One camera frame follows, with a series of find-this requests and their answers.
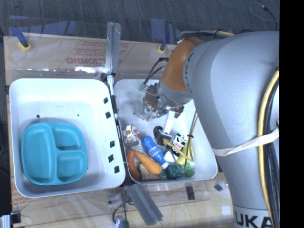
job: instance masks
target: blue plate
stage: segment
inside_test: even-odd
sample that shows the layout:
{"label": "blue plate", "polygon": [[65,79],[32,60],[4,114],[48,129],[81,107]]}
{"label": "blue plate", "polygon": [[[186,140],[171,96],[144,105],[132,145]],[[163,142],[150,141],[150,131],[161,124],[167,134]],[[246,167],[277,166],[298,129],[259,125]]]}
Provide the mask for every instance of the blue plate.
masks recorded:
{"label": "blue plate", "polygon": [[21,140],[25,176],[37,185],[60,185],[81,179],[87,170],[86,144],[74,125],[44,122],[30,125]]}

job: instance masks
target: white strap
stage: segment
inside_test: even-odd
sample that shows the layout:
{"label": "white strap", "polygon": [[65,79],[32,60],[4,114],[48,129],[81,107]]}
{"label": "white strap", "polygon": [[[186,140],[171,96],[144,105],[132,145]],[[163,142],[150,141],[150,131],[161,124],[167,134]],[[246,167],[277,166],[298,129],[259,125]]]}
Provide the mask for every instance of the white strap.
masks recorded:
{"label": "white strap", "polygon": [[230,154],[233,154],[233,153],[236,153],[236,152],[239,152],[239,151],[251,148],[251,147],[257,147],[260,145],[271,143],[274,140],[276,140],[278,137],[279,137],[279,129],[276,128],[270,134],[256,137],[238,147],[219,149],[219,150],[212,148],[212,150],[213,150],[214,154],[217,156],[227,156],[227,155],[230,155]]}

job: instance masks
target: blue bottle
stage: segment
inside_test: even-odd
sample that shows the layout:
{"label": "blue bottle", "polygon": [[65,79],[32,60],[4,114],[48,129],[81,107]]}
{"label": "blue bottle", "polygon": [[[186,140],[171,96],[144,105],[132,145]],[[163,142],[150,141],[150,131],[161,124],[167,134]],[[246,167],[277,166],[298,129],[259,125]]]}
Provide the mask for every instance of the blue bottle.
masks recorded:
{"label": "blue bottle", "polygon": [[145,137],[142,140],[142,146],[145,148],[147,153],[152,159],[161,164],[163,169],[166,169],[169,166],[169,163],[166,162],[163,158],[162,150],[154,142],[153,138],[150,136]]}

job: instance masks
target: yellow clip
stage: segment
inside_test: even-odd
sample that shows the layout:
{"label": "yellow clip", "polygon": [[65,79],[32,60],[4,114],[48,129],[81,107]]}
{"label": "yellow clip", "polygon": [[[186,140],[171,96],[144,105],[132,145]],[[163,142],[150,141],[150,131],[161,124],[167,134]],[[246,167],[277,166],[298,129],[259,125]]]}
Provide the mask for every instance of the yellow clip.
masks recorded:
{"label": "yellow clip", "polygon": [[162,51],[161,50],[161,44],[158,46],[158,48],[157,48],[157,51],[160,53],[160,54],[163,54],[164,52],[165,52],[165,50],[166,50],[166,48],[167,48],[167,45],[165,46],[165,49]]}
{"label": "yellow clip", "polygon": [[24,51],[28,51],[32,47],[29,43],[28,43],[27,47],[24,47],[24,45],[22,45],[22,43],[20,41],[18,41],[18,44],[21,47],[21,49],[24,50]]}

